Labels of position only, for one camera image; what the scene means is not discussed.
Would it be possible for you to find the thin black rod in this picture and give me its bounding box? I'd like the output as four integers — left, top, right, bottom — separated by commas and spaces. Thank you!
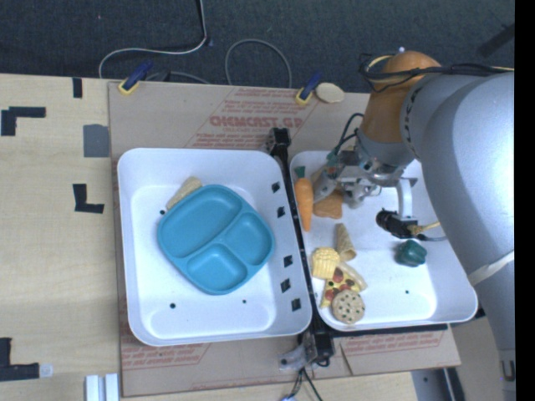
275, 140, 325, 350

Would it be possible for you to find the black block with thin wires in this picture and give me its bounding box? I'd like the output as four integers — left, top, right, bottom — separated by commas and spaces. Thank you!
298, 330, 336, 367
267, 126, 293, 158

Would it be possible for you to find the blue divided plate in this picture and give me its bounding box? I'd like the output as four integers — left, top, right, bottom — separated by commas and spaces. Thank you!
156, 184, 276, 297

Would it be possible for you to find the yellow cupcake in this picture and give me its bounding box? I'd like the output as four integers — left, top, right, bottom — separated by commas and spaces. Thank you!
311, 246, 342, 280

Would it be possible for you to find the orange carrot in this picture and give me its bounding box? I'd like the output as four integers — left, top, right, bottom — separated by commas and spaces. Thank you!
293, 165, 314, 233

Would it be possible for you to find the orange bread piece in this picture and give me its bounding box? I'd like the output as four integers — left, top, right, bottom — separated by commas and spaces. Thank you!
312, 190, 344, 220

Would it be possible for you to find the green bell pepper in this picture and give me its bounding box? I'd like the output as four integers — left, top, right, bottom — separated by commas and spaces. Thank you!
395, 239, 428, 268

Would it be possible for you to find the white plastic tray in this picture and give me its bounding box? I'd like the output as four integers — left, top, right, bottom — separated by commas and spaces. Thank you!
289, 150, 480, 332
116, 147, 313, 348

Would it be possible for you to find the brown chocolate chip biscuit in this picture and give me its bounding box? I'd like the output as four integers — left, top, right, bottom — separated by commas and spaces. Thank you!
331, 289, 366, 325

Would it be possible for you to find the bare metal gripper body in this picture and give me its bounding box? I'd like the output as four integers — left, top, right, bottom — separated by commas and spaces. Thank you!
329, 150, 405, 193

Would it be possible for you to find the beige textured wedge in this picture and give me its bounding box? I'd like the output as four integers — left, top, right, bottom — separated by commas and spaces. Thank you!
166, 175, 204, 211

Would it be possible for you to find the beige oval biscuit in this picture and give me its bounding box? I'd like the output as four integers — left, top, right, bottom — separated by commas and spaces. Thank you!
314, 82, 346, 104

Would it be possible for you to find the pizza slice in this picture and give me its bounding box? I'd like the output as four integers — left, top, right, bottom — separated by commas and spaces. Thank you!
319, 261, 369, 309

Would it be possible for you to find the black cylinder on white bracket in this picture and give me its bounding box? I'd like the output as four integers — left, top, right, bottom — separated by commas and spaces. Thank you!
374, 176, 420, 241

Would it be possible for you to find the tan waffle cone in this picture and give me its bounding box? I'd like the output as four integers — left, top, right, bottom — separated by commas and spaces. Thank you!
334, 222, 358, 261

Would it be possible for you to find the brown cardboard board, red print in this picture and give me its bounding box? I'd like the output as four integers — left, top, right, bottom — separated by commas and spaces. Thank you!
107, 80, 462, 398

